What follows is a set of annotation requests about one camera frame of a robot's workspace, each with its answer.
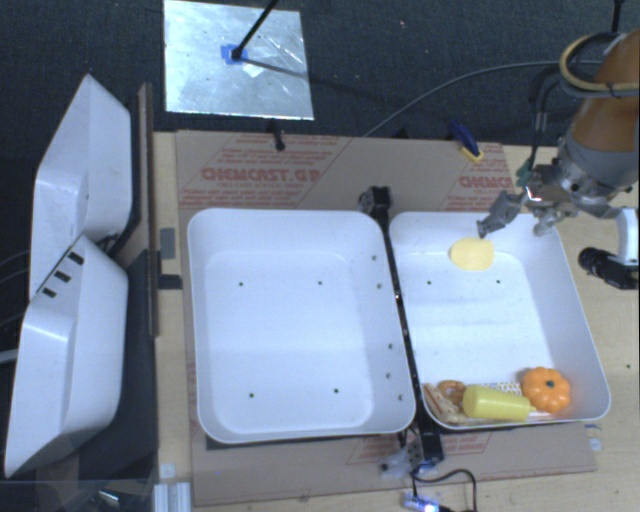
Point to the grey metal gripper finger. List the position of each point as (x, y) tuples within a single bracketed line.
[(502, 210), (550, 217)]

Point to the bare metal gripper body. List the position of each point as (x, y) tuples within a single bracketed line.
[(575, 192)]

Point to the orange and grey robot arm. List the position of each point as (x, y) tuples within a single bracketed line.
[(607, 110)]

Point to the yellow round crisp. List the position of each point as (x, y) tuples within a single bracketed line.
[(471, 255)]

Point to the white plastic tray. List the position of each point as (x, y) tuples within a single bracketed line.
[(480, 325), (285, 325)]

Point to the thin black rod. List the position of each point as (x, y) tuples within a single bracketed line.
[(400, 300)]

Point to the orange toy pumpkin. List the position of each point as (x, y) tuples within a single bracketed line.
[(546, 390)]

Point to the white foam net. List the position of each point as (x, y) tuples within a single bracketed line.
[(507, 386)]

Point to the brown toy pretzel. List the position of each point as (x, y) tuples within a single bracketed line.
[(452, 387)]

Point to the yellow toy bottle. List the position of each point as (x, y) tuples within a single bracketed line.
[(492, 402)]

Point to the brown cardboard board red print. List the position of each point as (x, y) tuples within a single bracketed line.
[(280, 170)]

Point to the black cylinder on white bracket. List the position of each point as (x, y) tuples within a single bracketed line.
[(607, 265)]

